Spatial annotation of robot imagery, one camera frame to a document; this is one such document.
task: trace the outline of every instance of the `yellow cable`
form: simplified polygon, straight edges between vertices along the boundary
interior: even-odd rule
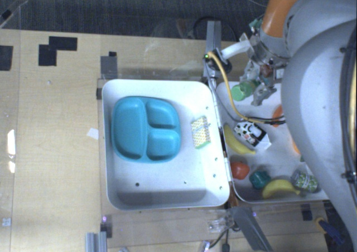
[[[350,136],[350,146],[352,154],[356,156],[355,140],[356,140],[356,127],[355,127],[355,116],[356,116],[356,65],[353,69],[353,76],[351,82],[351,92],[350,92],[350,109],[349,109],[349,136]]]
[[[233,101],[233,97],[232,97],[232,93],[230,91],[230,86],[229,86],[229,83],[228,83],[228,78],[227,78],[227,74],[225,73],[225,70],[223,69],[223,66],[222,66],[222,63],[220,62],[220,60],[217,58],[217,56],[213,53],[213,52],[208,52],[207,53],[207,58],[209,59],[213,59],[215,61],[215,63],[217,64],[221,74],[222,74],[222,77],[223,77],[223,80],[224,80],[224,84],[225,84],[225,87],[227,88],[227,93],[228,93],[228,98],[229,98],[229,101],[230,101],[230,105],[231,107],[233,108],[234,112],[239,116],[241,117],[242,119],[244,119],[245,121],[249,121],[249,122],[254,122],[254,123],[265,123],[264,121],[261,121],[261,120],[258,120],[258,119],[251,119],[249,117],[246,117],[245,115],[243,115],[242,113],[240,113],[237,108],[235,107],[234,105],[234,101]]]

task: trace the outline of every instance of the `plastic item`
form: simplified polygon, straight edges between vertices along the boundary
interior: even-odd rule
[[[200,149],[203,146],[211,143],[209,125],[207,117],[203,116],[191,123],[192,137],[194,139],[194,146]]]
[[[267,132],[252,122],[239,122],[234,128],[238,136],[257,149],[266,150],[271,146]]]
[[[252,81],[252,80],[246,80],[241,82],[238,85],[235,85],[231,89],[232,97],[235,101],[241,101],[248,96],[251,96],[257,86],[259,85],[259,82],[257,81]]]
[[[317,192],[319,190],[319,183],[317,179],[306,172],[299,169],[295,170],[291,177],[292,184],[303,191]]]
[[[167,101],[130,96],[116,103],[112,116],[113,148],[121,158],[151,163],[178,154],[179,116]]]
[[[260,190],[270,182],[272,178],[266,171],[255,171],[249,177],[250,182],[256,190]]]
[[[269,198],[278,192],[294,192],[299,195],[300,191],[295,189],[287,180],[273,180],[268,183],[262,192],[263,199]]]
[[[252,48],[252,46],[248,39],[244,41],[240,40],[240,42],[237,42],[223,49],[221,51],[222,58],[227,60],[230,57],[233,57],[239,53],[247,52],[250,48]]]
[[[251,23],[249,23],[249,28],[252,30],[254,33],[257,29],[259,29],[262,25],[263,19],[262,18],[256,18],[254,19]]]
[[[231,148],[233,151],[235,151],[238,154],[255,154],[255,151],[250,150],[247,146],[245,146],[235,138],[232,130],[227,124],[223,126],[223,131],[224,131],[225,141],[227,142],[229,148]]]
[[[209,250],[210,250],[210,242],[204,240],[201,242],[201,245],[197,252],[209,252]]]
[[[112,112],[119,100],[133,96],[164,100],[175,107],[180,119],[181,147],[169,162],[129,162],[115,153]],[[205,84],[197,81],[110,80],[103,87],[102,101],[103,172],[110,211],[217,207],[227,202],[230,185],[226,162],[220,132],[214,126],[218,120],[212,92]],[[197,150],[192,141],[191,122],[202,116],[212,124],[211,143]]]
[[[230,82],[229,86],[232,88],[234,85],[237,85],[238,82]],[[277,92],[274,93],[269,99],[263,102],[262,106],[252,106],[251,102],[253,97],[250,96],[240,102],[235,101],[235,105],[238,107],[239,111],[244,113],[246,116],[256,116],[256,117],[266,117],[272,116],[276,108],[281,104],[280,92],[281,85],[276,84]],[[232,120],[229,116],[233,117],[234,112],[231,109],[230,102],[228,99],[227,90],[224,83],[221,83],[217,87],[217,95],[222,101],[218,103],[220,109],[221,120],[223,124],[227,124],[231,129],[233,129],[237,122]],[[249,176],[257,170],[267,171],[272,179],[280,178],[281,176],[287,176],[287,180],[290,181],[291,174],[298,168],[300,165],[305,165],[300,162],[300,157],[294,152],[294,149],[291,144],[291,134],[286,124],[280,125],[278,128],[274,128],[268,124],[259,125],[264,131],[267,132],[269,139],[271,141],[271,146],[267,150],[262,150],[255,148],[255,155],[239,155],[233,151],[228,145],[227,154],[228,156],[241,156],[234,158],[235,161],[243,161],[248,164],[251,169],[251,173],[243,181],[235,181],[234,188],[237,192],[237,195],[241,201],[253,204],[275,204],[275,203],[294,203],[302,201],[301,197],[296,196],[294,193],[284,194],[278,193],[271,198],[264,200],[262,198],[261,190],[256,190],[252,186],[251,182],[248,180]],[[239,141],[246,144],[243,139],[235,135],[234,137]],[[304,196],[304,201],[314,202],[327,199],[327,196],[323,190],[320,190],[318,193],[307,193]]]
[[[224,216],[215,220],[208,221],[208,229],[210,234],[222,233],[234,225],[234,220],[230,214],[230,211],[227,210],[224,213]]]
[[[249,174],[250,168],[247,164],[242,162],[231,162],[230,169],[232,171],[233,178],[237,180],[243,180]]]

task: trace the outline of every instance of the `wooden table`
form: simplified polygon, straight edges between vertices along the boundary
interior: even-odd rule
[[[85,234],[99,232],[103,205],[99,144],[95,138],[87,136],[91,128],[98,129],[95,93],[100,78],[100,57],[107,56],[109,51],[117,52],[118,67],[122,69],[119,77],[120,74],[121,77],[141,74],[160,78],[173,67],[199,74],[205,41],[1,31],[0,44],[14,46],[13,67],[16,69],[16,63],[20,63],[20,72],[0,72],[0,86],[11,91],[11,82],[16,78],[10,75],[16,77],[16,74],[20,75],[20,83],[17,85],[12,225],[2,227],[0,240],[4,241],[0,250],[7,251],[11,245],[11,252],[84,251]],[[58,51],[55,67],[39,66],[38,45],[48,44],[49,36],[77,37],[78,49]],[[239,60],[242,60],[238,67],[241,71],[246,58],[239,56],[237,62]],[[187,232],[178,229],[182,225],[182,210],[171,220],[171,224],[177,223],[177,229],[168,232],[175,233],[174,238],[185,243],[159,244],[171,242],[170,237],[160,234],[162,228],[155,232],[153,221],[137,215],[122,218],[123,224],[131,226],[121,234],[122,243],[129,246],[130,252],[196,252],[200,240],[214,239],[217,234],[208,234],[207,227],[195,227],[198,219],[206,223],[204,216],[209,213],[186,212],[192,214],[188,217],[192,218],[191,222],[187,223],[187,228],[193,231],[191,236],[185,238]],[[324,210],[318,207],[313,213],[323,216]],[[327,251],[323,234],[318,232],[313,221],[302,221],[298,210],[267,208],[260,215],[258,221],[276,251]],[[137,220],[135,224],[131,223],[133,219]],[[143,233],[147,233],[148,239],[135,237],[140,227],[146,228]],[[232,233],[231,238],[231,251],[251,251],[242,233]],[[220,245],[213,251],[220,251]]]

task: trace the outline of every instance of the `green object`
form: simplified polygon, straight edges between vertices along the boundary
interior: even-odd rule
[[[271,179],[266,171],[255,171],[249,177],[250,182],[256,190],[265,187]]]
[[[253,30],[259,29],[260,26],[262,25],[262,22],[263,22],[262,18],[260,18],[260,19],[256,18],[251,23],[249,23],[249,28],[253,29]]]
[[[319,186],[317,179],[297,169],[291,177],[295,187],[308,192],[316,192]]]
[[[259,82],[250,80],[243,81],[239,85],[235,85],[231,89],[233,99],[235,101],[241,101],[248,96],[251,96],[258,85]]]

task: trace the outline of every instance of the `yellow sponge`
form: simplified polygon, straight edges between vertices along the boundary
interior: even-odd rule
[[[202,148],[211,142],[207,117],[203,116],[191,123],[192,137],[196,149]]]

